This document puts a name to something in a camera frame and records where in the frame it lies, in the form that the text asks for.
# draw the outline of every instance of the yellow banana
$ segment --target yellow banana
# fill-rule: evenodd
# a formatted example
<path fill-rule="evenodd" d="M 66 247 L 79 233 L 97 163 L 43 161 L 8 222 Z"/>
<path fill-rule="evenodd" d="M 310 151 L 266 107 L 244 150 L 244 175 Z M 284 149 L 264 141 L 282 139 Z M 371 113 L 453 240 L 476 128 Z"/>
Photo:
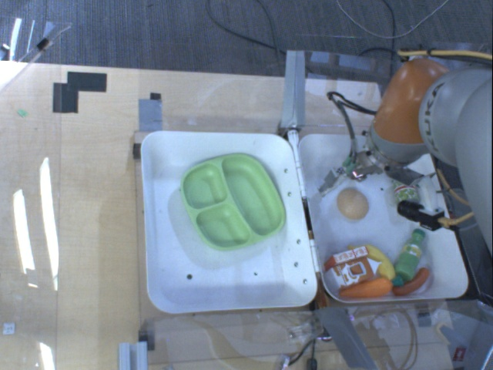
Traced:
<path fill-rule="evenodd" d="M 368 249 L 368 257 L 374 261 L 380 262 L 377 269 L 378 274 L 392 281 L 395 278 L 395 269 L 390 259 L 377 247 L 371 244 L 365 244 L 364 246 Z M 348 245 L 347 247 L 350 250 L 353 250 L 356 248 L 356 245 Z"/>

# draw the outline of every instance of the green plate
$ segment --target green plate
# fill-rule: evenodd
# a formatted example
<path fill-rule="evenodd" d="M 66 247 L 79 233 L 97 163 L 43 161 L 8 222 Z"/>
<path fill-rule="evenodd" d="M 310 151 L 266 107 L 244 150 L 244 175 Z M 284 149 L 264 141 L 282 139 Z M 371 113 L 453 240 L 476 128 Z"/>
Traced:
<path fill-rule="evenodd" d="M 181 194 L 200 237 L 218 250 L 254 244 L 284 225 L 283 201 L 253 157 L 234 153 L 187 170 Z"/>

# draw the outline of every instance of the yellow cable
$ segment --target yellow cable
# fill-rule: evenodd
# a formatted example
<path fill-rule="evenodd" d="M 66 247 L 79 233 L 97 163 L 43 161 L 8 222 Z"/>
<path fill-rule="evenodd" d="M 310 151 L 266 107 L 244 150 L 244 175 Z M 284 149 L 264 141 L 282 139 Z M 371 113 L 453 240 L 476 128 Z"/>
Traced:
<path fill-rule="evenodd" d="M 445 227 L 446 229 L 449 229 L 451 226 L 459 225 L 462 222 L 464 222 L 465 220 L 471 219 L 474 215 L 475 215 L 475 213 L 470 212 L 470 213 L 463 215 L 462 217 L 455 218 L 455 219 L 442 217 L 442 218 L 438 218 L 438 223 L 441 226 Z"/>
<path fill-rule="evenodd" d="M 449 192 L 449 194 L 454 198 L 456 199 L 456 201 L 458 201 L 459 203 L 462 203 L 464 204 L 465 206 L 468 206 L 469 207 L 469 202 L 466 200 L 466 199 L 463 199 L 462 197 L 460 197 L 451 187 L 450 185 L 448 184 L 447 180 L 445 179 L 445 176 L 444 174 L 442 173 L 442 171 L 440 169 L 437 169 L 437 176 L 438 178 L 440 179 L 441 183 L 443 184 L 444 188 L 445 188 L 445 191 Z"/>
<path fill-rule="evenodd" d="M 489 53 L 476 52 L 476 51 L 462 51 L 462 50 L 440 50 L 440 49 L 432 49 L 430 51 L 403 51 L 398 50 L 397 54 L 399 56 L 408 58 L 411 56 L 467 56 L 469 58 L 477 58 L 484 60 L 493 60 L 493 55 Z"/>

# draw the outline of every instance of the toy bottle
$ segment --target toy bottle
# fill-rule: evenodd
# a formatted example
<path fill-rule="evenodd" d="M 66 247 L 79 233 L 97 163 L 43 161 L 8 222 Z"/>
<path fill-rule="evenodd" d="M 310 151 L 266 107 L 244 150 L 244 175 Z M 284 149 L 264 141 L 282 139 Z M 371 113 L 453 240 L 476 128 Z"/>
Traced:
<path fill-rule="evenodd" d="M 413 230 L 411 239 L 402 248 L 402 252 L 395 264 L 395 274 L 397 276 L 392 280 L 394 286 L 401 286 L 413 279 L 416 267 L 421 259 L 424 238 L 424 231 L 421 229 Z"/>

